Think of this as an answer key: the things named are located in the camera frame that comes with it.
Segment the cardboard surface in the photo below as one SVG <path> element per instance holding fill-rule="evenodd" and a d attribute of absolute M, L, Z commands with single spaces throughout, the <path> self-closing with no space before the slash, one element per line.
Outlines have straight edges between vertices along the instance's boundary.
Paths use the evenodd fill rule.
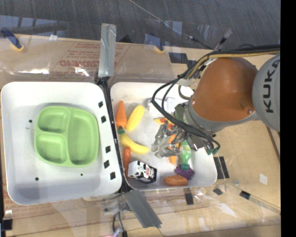
<path fill-rule="evenodd" d="M 20 68 L 25 72 L 26 70 L 30 72 L 35 68 L 33 56 L 30 53 L 23 53 L 22 55 L 27 55 L 27 61 L 20 59 L 20 63 L 17 62 L 18 54 L 11 53 L 11 50 L 7 49 L 8 46 L 5 47 L 5 44 L 8 43 L 0 39 L 0 48 L 2 48 L 2 52 L 0 51 L 0 88 L 14 80 L 69 79 L 76 81 L 81 78 L 85 79 L 85 76 L 76 75 L 72 67 L 61 66 L 61 64 L 69 64 L 67 60 L 76 58 L 74 57 L 75 53 L 72 52 L 74 51 L 73 47 L 77 50 L 89 50 L 90 48 L 84 47 L 89 46 L 86 43 L 91 43 L 93 47 L 91 49 L 94 52 L 88 53 L 90 56 L 85 58 L 89 60 L 95 60 L 98 52 L 98 49 L 95 48 L 98 43 L 91 40 L 58 38 L 55 44 L 43 39 L 44 44 L 35 45 L 35 40 L 39 38 L 38 41 L 41 41 L 41 37 L 26 38 L 27 42 L 23 43 L 33 44 L 36 48 L 36 51 L 32 49 L 32 55 L 35 55 L 39 61 L 36 67 L 45 68 L 49 62 L 49 71 L 53 73 L 48 76 L 34 75 L 33 73 L 25 73 L 24 76 L 24 73 L 21 73 L 19 76 Z M 55 53 L 52 55 L 52 52 L 47 52 L 49 55 L 44 57 L 42 51 L 49 50 L 45 45 L 57 45 L 58 49 L 52 48 Z M 171 63 L 167 55 L 168 52 L 186 53 L 189 60 L 197 60 L 207 52 L 207 50 L 201 49 L 167 47 L 166 55 L 156 56 L 152 51 L 150 46 L 118 43 L 115 57 L 116 73 L 120 73 L 120 77 L 127 80 L 142 73 L 143 71 L 138 69 L 139 65 L 142 65 L 144 75 L 157 79 L 156 70 L 159 67 L 156 65 L 163 64 L 170 71 L 164 73 L 163 76 L 175 77 L 186 69 L 186 64 Z M 86 53 L 80 54 L 78 59 L 82 59 Z M 250 57 L 248 60 L 259 68 L 269 57 L 268 55 Z M 84 68 L 90 74 L 97 70 L 97 66 L 87 67 L 87 64 L 90 63 L 83 63 Z M 243 236 L 246 236 L 245 233 L 255 233 L 255 236 L 266 236 L 266 234 L 269 234 L 270 237 L 279 236 L 281 193 L 280 162 L 277 153 L 280 141 L 278 134 L 273 131 L 269 132 L 260 121 L 251 121 L 225 128 L 217 133 L 216 139 L 222 145 L 222 149 L 215 157 L 218 157 L 220 163 L 221 159 L 224 160 L 224 167 L 227 170 L 227 172 L 223 172 L 224 178 L 218 179 L 212 186 L 192 188 L 187 191 L 187 194 L 190 192 L 192 201 L 192 204 L 189 205 L 186 200 L 186 191 L 183 189 L 145 192 L 148 202 L 162 221 L 162 228 L 160 230 L 142 229 L 136 216 L 132 212 L 126 212 L 122 220 L 125 228 L 129 231 L 129 236 L 146 236 L 145 234 L 151 233 L 151 236 L 189 234 L 188 236 L 192 237 L 197 236 L 195 234 L 200 232 L 209 237 L 216 236 L 216 234 L 224 236 L 227 233 L 229 236 L 236 233 L 242 233 Z M 3 145 L 1 112 L 0 143 Z M 101 197 L 29 206 L 15 204 L 6 191 L 3 147 L 1 147 L 1 158 L 4 208 L 11 210 L 13 215 L 13 230 L 6 232 L 7 236 L 112 235 L 112 214 L 104 213 L 103 198 Z M 274 225 L 274 227 L 268 228 L 267 225 Z M 246 231 L 247 227 L 251 226 L 257 227 Z"/>

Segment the green divided plate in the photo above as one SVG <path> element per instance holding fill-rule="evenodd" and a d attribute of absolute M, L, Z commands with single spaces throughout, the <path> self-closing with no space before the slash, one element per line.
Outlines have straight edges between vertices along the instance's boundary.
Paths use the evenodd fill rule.
<path fill-rule="evenodd" d="M 98 156 L 98 121 L 91 113 L 79 108 L 45 107 L 37 117 L 34 146 L 44 162 L 87 166 Z"/>

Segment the green bottle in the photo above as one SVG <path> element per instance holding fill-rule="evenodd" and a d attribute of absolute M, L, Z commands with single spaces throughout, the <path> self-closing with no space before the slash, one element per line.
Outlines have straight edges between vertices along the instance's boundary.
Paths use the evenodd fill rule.
<path fill-rule="evenodd" d="M 187 162 L 191 158 L 192 149 L 188 145 L 188 142 L 186 140 L 184 140 L 180 143 L 180 151 L 181 151 L 181 153 L 179 154 L 179 157 L 182 161 L 181 170 L 188 170 L 189 164 Z"/>

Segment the white tray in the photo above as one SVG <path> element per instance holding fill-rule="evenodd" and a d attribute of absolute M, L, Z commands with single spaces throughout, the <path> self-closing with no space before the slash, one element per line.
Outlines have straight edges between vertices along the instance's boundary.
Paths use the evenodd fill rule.
<path fill-rule="evenodd" d="M 50 105 L 85 109 L 97 118 L 100 148 L 92 164 L 64 167 L 45 163 L 37 157 L 34 150 L 36 118 L 41 109 Z M 97 85 L 11 82 L 1 91 L 1 108 L 7 191 L 16 203 L 46 203 L 118 191 L 122 178 L 104 94 Z"/>
<path fill-rule="evenodd" d="M 114 113 L 116 113 L 119 102 L 124 101 L 127 117 L 130 116 L 133 109 L 141 104 L 147 106 L 147 101 L 152 98 L 153 93 L 163 84 L 149 82 L 118 82 L 111 87 L 111 98 Z M 156 98 L 162 99 L 165 91 L 168 88 L 162 89 Z M 189 87 L 182 87 L 182 93 L 185 96 L 193 94 Z M 186 102 L 179 96 L 178 86 L 175 85 L 169 92 L 168 97 L 176 98 L 179 103 Z M 159 129 L 159 125 L 153 120 L 154 118 L 162 117 L 162 114 L 154 114 L 146 109 L 143 119 L 135 130 L 126 133 L 135 142 L 151 148 L 155 140 L 155 135 Z M 124 147 L 119 143 L 121 154 Z M 131 154 L 131 161 L 140 160 L 148 165 L 157 168 L 157 181 L 150 184 L 145 184 L 136 179 L 127 179 L 130 187 L 135 190 L 158 190 L 174 188 L 163 182 L 165 176 L 175 175 L 175 168 L 179 162 L 171 164 L 168 158 L 157 158 L 153 152 L 148 152 L 145 155 L 136 153 Z M 186 187 L 200 187 L 212 185 L 217 179 L 217 170 L 213 155 L 207 155 L 204 149 L 193 152 L 189 160 L 190 167 L 195 171 L 195 175 L 189 180 Z"/>

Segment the gray carpet floor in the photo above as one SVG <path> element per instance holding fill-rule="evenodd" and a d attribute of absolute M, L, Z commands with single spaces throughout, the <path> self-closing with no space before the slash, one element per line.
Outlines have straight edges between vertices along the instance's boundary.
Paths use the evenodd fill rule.
<path fill-rule="evenodd" d="M 28 18 L 50 20 L 51 32 L 65 27 L 68 38 L 98 40 L 100 25 L 110 23 L 117 40 L 145 43 L 154 34 L 165 45 L 208 49 L 231 29 L 223 48 L 235 49 L 280 43 L 281 0 L 0 0 L 0 28 L 44 34 L 33 21 L 24 27 Z"/>

